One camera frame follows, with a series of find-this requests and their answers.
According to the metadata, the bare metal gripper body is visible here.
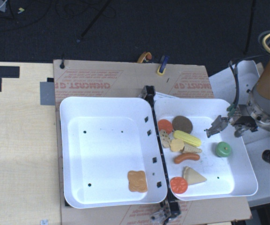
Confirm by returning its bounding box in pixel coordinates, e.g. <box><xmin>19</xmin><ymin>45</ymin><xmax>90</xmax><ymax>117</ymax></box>
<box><xmin>229</xmin><ymin>97</ymin><xmax>270</xmax><ymax>133</ymax></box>

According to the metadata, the green round toy fruit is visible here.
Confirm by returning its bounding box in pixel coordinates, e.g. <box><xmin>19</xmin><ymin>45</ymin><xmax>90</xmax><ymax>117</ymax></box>
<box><xmin>215</xmin><ymin>141</ymin><xmax>233</xmax><ymax>158</ymax></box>

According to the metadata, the yellow corn cob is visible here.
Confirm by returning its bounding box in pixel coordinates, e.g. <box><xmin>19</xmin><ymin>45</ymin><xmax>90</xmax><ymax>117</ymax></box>
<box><xmin>173</xmin><ymin>130</ymin><xmax>202</xmax><ymax>148</ymax></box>

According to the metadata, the beige ribbed cone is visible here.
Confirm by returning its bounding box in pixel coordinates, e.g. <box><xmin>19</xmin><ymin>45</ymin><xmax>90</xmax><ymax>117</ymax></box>
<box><xmin>181</xmin><ymin>144</ymin><xmax>203</xmax><ymax>155</ymax></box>

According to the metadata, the brown round biscuit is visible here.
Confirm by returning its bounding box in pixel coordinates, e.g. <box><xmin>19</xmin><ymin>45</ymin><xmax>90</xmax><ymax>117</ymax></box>
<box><xmin>171</xmin><ymin>115</ymin><xmax>194</xmax><ymax>135</ymax></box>

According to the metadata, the white plastic tray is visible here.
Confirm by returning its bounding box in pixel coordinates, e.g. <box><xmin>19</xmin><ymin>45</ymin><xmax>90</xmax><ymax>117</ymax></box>
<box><xmin>59</xmin><ymin>96</ymin><xmax>168</xmax><ymax>209</ymax></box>
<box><xmin>153</xmin><ymin>97</ymin><xmax>259</xmax><ymax>202</ymax></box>

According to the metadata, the orange-brown sausage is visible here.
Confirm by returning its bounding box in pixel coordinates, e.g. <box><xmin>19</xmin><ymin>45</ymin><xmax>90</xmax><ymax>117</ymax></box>
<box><xmin>173</xmin><ymin>152</ymin><xmax>201</xmax><ymax>165</ymax></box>

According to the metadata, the pale yellow flower biscuit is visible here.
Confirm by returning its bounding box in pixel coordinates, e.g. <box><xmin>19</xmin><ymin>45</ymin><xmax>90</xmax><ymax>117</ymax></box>
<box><xmin>169</xmin><ymin>138</ymin><xmax>185</xmax><ymax>153</ymax></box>

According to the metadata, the orange-red round slice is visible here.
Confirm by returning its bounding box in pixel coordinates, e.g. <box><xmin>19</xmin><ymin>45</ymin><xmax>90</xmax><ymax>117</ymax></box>
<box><xmin>157</xmin><ymin>119</ymin><xmax>174</xmax><ymax>135</ymax></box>

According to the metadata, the beige lotus root slice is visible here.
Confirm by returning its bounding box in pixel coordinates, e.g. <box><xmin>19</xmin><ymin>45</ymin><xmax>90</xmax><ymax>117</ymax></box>
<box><xmin>159</xmin><ymin>129</ymin><xmax>172</xmax><ymax>149</ymax></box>

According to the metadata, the beige wedge slice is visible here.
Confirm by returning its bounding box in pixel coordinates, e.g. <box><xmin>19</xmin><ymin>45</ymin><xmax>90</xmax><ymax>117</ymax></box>
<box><xmin>182</xmin><ymin>165</ymin><xmax>208</xmax><ymax>186</ymax></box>

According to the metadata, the thin black rod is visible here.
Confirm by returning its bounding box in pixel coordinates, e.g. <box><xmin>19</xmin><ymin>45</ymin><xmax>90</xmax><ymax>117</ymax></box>
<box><xmin>148</xmin><ymin>95</ymin><xmax>175</xmax><ymax>210</ymax></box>

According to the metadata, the orange citrus slice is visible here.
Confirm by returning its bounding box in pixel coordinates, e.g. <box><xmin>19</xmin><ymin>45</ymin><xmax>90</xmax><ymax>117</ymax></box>
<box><xmin>169</xmin><ymin>176</ymin><xmax>189</xmax><ymax>195</ymax></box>

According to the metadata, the orange toast slice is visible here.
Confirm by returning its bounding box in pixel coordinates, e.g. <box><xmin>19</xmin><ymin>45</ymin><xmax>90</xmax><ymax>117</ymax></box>
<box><xmin>127</xmin><ymin>170</ymin><xmax>148</xmax><ymax>194</ymax></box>

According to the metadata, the brown cardboard board red print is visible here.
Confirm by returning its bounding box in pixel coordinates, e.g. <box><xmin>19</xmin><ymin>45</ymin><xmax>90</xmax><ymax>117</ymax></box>
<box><xmin>52</xmin><ymin>59</ymin><xmax>253</xmax><ymax>225</ymax></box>

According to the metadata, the black cylinder on white bracket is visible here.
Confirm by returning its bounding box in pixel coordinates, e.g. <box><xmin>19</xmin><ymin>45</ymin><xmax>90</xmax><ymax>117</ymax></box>
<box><xmin>262</xmin><ymin>149</ymin><xmax>270</xmax><ymax>165</ymax></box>

